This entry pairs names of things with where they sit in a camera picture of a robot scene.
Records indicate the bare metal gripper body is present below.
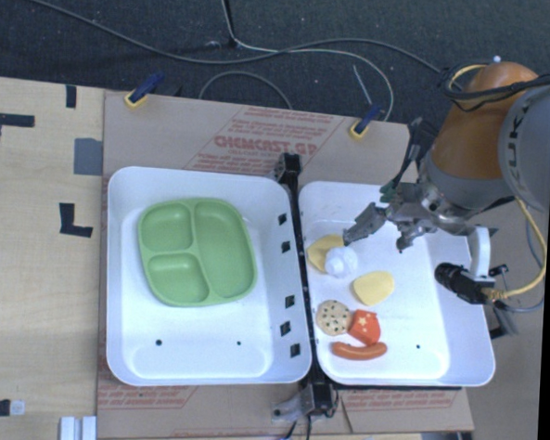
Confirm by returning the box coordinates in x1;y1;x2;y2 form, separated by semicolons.
377;180;477;241

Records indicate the yellow potato chip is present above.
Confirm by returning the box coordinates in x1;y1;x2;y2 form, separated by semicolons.
304;232;347;276
351;268;396;309

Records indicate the thin black rod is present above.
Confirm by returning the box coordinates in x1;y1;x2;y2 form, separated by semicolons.
277;177;330;385

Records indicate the orange pizza slice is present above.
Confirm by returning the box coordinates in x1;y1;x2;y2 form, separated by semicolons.
346;308;384;346

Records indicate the chocolate chip biscuit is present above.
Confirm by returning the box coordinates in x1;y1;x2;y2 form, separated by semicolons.
314;298;352;338

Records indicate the orange sausage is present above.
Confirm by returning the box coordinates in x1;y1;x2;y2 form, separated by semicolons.
330;339;389;363

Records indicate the white plastic tray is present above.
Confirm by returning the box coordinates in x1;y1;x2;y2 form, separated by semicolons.
95;164;324;398
287;179;507;395

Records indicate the brown cardboard board red print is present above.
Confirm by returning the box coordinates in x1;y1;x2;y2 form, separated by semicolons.
83;88;495;440

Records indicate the green divided plate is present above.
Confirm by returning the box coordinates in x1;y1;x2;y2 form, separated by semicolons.
133;193;263;313

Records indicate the black cylinder on white bracket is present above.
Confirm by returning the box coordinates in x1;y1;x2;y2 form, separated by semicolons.
431;223;500;307

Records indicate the black block with wires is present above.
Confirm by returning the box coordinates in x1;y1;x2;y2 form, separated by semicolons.
271;151;304;186
298;378;339;417

